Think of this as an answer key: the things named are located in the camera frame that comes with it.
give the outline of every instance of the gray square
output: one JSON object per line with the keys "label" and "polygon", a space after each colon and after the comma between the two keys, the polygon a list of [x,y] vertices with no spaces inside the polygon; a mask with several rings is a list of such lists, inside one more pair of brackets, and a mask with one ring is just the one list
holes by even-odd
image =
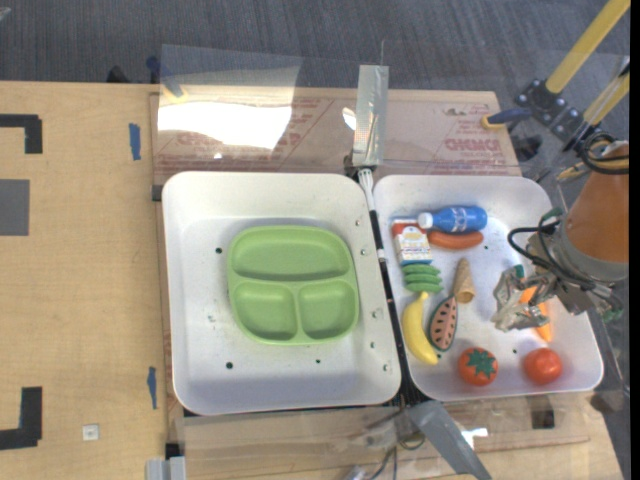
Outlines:
{"label": "gray square", "polygon": [[29,180],[0,179],[0,236],[29,235]]}

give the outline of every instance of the wooden table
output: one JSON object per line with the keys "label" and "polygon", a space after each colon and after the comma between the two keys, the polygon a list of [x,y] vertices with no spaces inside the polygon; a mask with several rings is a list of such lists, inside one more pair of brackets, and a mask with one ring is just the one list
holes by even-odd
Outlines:
{"label": "wooden table", "polygon": [[[24,130],[0,128],[0,179],[29,180],[30,191],[28,236],[0,236],[0,432],[19,427],[21,389],[42,388],[41,439],[0,450],[1,478],[143,478],[145,461],[164,456],[162,237],[150,194],[149,109],[157,90],[0,82],[0,113],[37,114],[43,122],[42,154],[25,154]],[[140,130],[139,159],[131,124]],[[481,460],[495,478],[560,478],[558,471],[621,478],[602,417],[585,400],[575,405],[580,442],[503,446],[481,452]],[[399,471],[399,478],[418,474]]]}

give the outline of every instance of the yellow pole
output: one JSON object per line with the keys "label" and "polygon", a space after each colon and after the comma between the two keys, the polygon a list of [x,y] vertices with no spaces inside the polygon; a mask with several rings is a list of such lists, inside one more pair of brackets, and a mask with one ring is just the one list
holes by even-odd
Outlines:
{"label": "yellow pole", "polygon": [[629,92],[630,76],[631,73],[627,72],[624,76],[615,78],[584,111],[584,120],[591,125],[600,123]]}
{"label": "yellow pole", "polygon": [[567,56],[545,82],[553,94],[559,94],[582,67],[613,26],[627,12],[631,0],[609,0]]}

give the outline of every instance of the robotic arm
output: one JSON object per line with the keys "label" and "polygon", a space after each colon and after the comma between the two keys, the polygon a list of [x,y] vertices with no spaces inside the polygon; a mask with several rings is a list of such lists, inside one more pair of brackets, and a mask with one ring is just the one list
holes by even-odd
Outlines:
{"label": "robotic arm", "polygon": [[[591,307],[605,321],[617,318],[623,302],[613,293],[629,273],[629,145],[605,133],[587,138],[579,150],[582,162],[565,171],[588,170],[588,179],[566,217],[558,209],[538,225],[511,230],[510,245],[531,260],[534,273],[522,265],[505,270],[494,290],[498,329],[538,327],[548,318],[538,305],[557,296],[567,311],[580,314]],[[514,241],[533,233],[526,248]],[[528,302],[524,290],[536,287]]]}

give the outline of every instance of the yellow banana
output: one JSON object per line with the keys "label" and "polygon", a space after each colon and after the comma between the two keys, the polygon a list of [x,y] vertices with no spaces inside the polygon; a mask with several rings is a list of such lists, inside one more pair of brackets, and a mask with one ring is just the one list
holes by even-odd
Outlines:
{"label": "yellow banana", "polygon": [[427,292],[422,292],[405,308],[402,313],[402,333],[407,347],[417,359],[427,364],[438,364],[438,356],[422,328],[422,310],[428,297]]}

